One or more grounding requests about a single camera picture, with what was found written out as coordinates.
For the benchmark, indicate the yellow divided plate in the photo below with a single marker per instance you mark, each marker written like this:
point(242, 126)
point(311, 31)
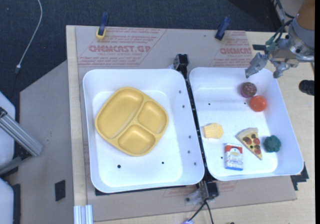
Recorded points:
point(131, 121)

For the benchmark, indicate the orange tomato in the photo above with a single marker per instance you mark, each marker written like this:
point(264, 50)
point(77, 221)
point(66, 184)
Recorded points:
point(258, 103)

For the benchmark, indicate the green broccoli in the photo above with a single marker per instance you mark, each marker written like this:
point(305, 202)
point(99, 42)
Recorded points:
point(272, 144)

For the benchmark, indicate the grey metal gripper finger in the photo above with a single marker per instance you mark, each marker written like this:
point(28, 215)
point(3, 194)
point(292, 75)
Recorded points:
point(255, 65)
point(280, 69)

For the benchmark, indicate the brown cardboard board red print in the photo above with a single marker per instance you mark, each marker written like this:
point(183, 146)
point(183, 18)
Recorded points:
point(140, 51)

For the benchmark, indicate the red white blue carton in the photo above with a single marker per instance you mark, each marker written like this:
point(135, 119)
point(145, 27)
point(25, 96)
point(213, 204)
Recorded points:
point(234, 156)

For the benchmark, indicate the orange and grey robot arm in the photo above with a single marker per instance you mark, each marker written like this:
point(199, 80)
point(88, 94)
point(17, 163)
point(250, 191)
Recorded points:
point(305, 16)

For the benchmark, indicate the pizza slice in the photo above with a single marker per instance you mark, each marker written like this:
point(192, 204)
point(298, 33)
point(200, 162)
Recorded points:
point(251, 140)

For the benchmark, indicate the yellow corn piece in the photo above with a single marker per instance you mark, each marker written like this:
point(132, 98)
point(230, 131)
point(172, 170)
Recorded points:
point(213, 130)

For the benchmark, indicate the thin black rod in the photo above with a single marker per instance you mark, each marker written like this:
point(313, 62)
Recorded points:
point(196, 120)

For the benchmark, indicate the white plastic tray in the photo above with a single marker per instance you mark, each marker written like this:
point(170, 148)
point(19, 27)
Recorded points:
point(240, 123)
point(142, 130)

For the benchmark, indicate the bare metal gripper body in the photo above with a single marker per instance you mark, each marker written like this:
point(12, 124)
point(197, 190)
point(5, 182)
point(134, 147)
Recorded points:
point(290, 52)

